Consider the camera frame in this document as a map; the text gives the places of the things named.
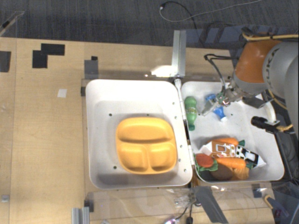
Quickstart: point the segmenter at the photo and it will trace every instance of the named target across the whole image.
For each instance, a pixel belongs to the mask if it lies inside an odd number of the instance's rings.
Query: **wooden table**
[[[1,84],[2,97],[10,102],[9,94],[15,92],[13,120],[9,117],[2,120],[13,121],[13,126],[1,131],[0,137],[3,146],[7,139],[4,133],[13,135],[12,160],[0,155],[1,178],[5,172],[9,176],[10,169],[6,170],[5,165],[12,163],[9,223],[69,224],[71,209],[82,208],[86,195],[85,172],[88,170],[84,165],[80,94],[84,60],[97,56],[100,72],[134,70],[148,74],[157,65],[171,64],[172,47],[9,38],[0,41],[0,50],[3,50],[3,44],[7,49],[16,48],[16,69],[12,65],[9,73],[0,73],[0,81],[7,84]],[[48,56],[47,69],[33,69],[32,51],[40,50],[41,43],[65,44],[65,55]],[[187,49],[187,71],[214,76],[215,71],[203,59],[204,54],[211,52],[228,55],[226,50]],[[222,63],[219,68],[224,77],[232,73],[230,62]],[[67,89],[65,98],[57,97],[60,89]],[[9,192],[9,185],[1,188]],[[136,207],[130,206],[129,196],[118,201],[129,213],[134,213]],[[255,204],[256,200],[251,196],[239,196],[230,202],[231,206],[224,211],[230,223],[274,223],[272,212],[262,199]],[[245,210],[239,208],[241,203],[247,207]],[[139,217],[113,218],[109,222],[158,224],[169,217],[150,217],[142,215],[140,210],[136,212],[140,212]],[[0,205],[1,223],[8,222],[7,213],[7,205]],[[194,208],[193,217],[194,223],[210,223],[202,207]]]

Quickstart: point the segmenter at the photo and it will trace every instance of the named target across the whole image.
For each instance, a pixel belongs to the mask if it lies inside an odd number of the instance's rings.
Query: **yellow cable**
[[[263,40],[270,40],[270,39],[288,39],[288,38],[299,38],[299,35],[293,34],[293,35],[274,35],[274,36],[257,36],[257,37],[252,37],[248,36],[245,33],[242,33],[243,37],[247,41],[263,41]]]
[[[271,95],[271,97],[273,98],[273,100],[275,101],[276,104],[278,104],[280,107],[284,108],[285,110],[287,109],[285,105],[283,105],[278,99],[275,98],[272,91],[268,90],[268,92],[269,92],[269,94]]]
[[[290,124],[288,126],[277,126],[276,127],[280,132],[283,132],[283,131],[287,131],[291,128],[293,128],[293,124]]]

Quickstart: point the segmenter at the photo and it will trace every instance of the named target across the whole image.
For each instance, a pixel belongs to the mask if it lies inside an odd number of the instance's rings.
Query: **white cable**
[[[169,20],[167,18],[165,18],[161,11],[163,10],[163,7],[160,7],[160,10],[159,10],[159,13],[160,13],[160,16],[166,20],[166,21],[169,21],[169,22],[181,22],[181,21],[186,21],[186,20],[189,20],[193,17],[196,17],[196,16],[200,16],[200,15],[204,15],[204,14],[208,14],[208,13],[214,13],[214,12],[218,12],[218,11],[222,11],[222,10],[225,10],[225,9],[228,9],[228,8],[232,8],[232,7],[237,7],[237,6],[243,6],[243,5],[248,5],[248,4],[252,4],[252,3],[256,3],[256,2],[261,2],[263,0],[256,0],[256,1],[252,1],[252,2],[245,2],[245,3],[240,3],[240,4],[235,4],[235,5],[231,5],[231,6],[228,6],[228,7],[224,7],[224,8],[220,8],[220,9],[216,9],[216,10],[213,10],[213,11],[208,11],[208,12],[203,12],[203,13],[198,13],[198,14],[195,14],[193,16],[190,16],[190,17],[187,17],[185,19],[182,19],[182,20]]]

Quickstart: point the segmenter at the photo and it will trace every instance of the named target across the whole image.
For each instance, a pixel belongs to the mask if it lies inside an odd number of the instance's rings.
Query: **green bottle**
[[[188,96],[185,99],[185,109],[189,131],[193,131],[195,129],[194,122],[197,118],[196,99],[193,96]]]

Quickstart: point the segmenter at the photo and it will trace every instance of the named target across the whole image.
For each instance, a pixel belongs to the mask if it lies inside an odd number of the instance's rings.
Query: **orange plate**
[[[116,150],[122,167],[133,174],[165,173],[177,162],[173,129],[159,118],[138,117],[120,122]]]

